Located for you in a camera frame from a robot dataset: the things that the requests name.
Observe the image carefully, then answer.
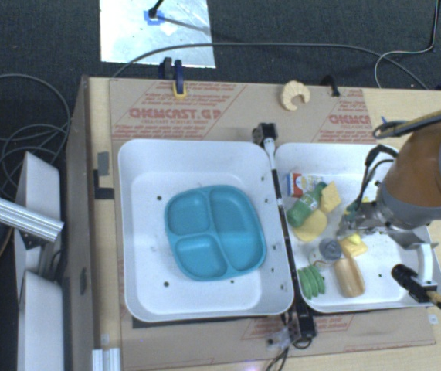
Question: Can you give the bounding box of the tan hot dog bun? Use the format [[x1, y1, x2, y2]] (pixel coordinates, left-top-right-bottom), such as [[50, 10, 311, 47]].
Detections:
[[333, 257, 366, 298]]

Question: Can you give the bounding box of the thin black and white rod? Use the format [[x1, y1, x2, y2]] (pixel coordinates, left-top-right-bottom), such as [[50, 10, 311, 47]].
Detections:
[[264, 137, 310, 324]]

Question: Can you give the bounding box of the white and orange carton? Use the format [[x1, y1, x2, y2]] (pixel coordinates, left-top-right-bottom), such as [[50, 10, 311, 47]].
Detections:
[[286, 172, 324, 199]]

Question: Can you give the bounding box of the green pea pod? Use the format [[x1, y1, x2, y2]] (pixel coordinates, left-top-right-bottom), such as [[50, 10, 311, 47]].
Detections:
[[297, 265, 327, 298]]

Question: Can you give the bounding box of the beige toy croissant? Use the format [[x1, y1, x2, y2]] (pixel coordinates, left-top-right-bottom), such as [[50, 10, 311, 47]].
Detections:
[[280, 80, 311, 112]]

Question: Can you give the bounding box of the black cylinder on white bracket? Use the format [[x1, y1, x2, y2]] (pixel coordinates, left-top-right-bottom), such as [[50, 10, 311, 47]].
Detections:
[[391, 242, 439, 305]]

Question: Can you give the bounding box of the white plastic tray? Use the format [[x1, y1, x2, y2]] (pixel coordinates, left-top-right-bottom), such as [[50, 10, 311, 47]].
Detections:
[[273, 142, 441, 315], [117, 138, 296, 323]]

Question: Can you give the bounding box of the brown cardboard board red print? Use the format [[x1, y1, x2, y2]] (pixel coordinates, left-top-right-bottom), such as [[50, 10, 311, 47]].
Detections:
[[108, 78, 437, 363]]

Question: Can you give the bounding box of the grey small can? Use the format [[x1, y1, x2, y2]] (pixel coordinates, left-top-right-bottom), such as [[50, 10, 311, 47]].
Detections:
[[308, 237, 343, 272]]

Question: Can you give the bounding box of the blue divided plate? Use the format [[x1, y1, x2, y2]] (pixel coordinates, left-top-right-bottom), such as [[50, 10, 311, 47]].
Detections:
[[164, 185, 268, 283]]

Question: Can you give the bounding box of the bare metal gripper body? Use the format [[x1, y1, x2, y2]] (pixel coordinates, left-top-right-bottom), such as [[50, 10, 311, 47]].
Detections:
[[344, 201, 395, 236]]

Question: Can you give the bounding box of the yellow cheese block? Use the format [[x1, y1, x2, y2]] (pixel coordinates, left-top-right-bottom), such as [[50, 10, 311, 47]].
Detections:
[[338, 233, 369, 259]]

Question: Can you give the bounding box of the green plastic bottle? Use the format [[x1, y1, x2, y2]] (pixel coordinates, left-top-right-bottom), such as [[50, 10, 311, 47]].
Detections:
[[285, 182, 328, 229]]

